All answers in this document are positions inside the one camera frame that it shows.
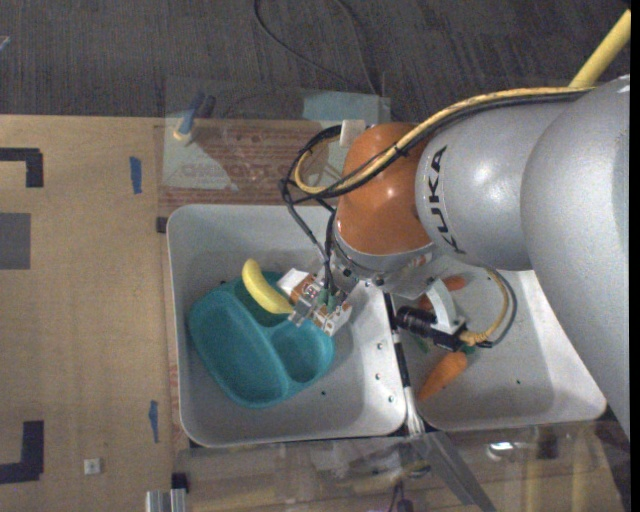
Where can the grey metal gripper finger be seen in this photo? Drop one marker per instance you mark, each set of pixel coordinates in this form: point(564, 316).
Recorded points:
point(302, 314)

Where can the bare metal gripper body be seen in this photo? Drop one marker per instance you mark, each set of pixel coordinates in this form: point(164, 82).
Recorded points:
point(332, 290)

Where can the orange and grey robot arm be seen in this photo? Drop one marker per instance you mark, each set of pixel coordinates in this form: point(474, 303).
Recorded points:
point(500, 200)

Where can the white and orange carton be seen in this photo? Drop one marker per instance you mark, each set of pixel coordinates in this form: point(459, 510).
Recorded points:
point(336, 320)

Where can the yellow banana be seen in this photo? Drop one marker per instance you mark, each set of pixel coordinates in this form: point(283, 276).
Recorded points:
point(260, 290)

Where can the green divided plate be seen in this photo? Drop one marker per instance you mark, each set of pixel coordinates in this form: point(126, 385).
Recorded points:
point(235, 345)

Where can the thin black and white rod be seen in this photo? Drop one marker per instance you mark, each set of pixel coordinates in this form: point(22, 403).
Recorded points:
point(403, 367)

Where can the white plastic tray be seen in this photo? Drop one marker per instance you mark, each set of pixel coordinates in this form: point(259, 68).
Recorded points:
point(220, 235)
point(530, 380)

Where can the orange carrot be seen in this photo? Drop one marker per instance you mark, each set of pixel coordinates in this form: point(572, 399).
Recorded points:
point(454, 283)
point(442, 375)

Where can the black cylinder on white bracket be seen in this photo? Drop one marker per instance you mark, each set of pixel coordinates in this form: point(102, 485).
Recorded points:
point(425, 322)

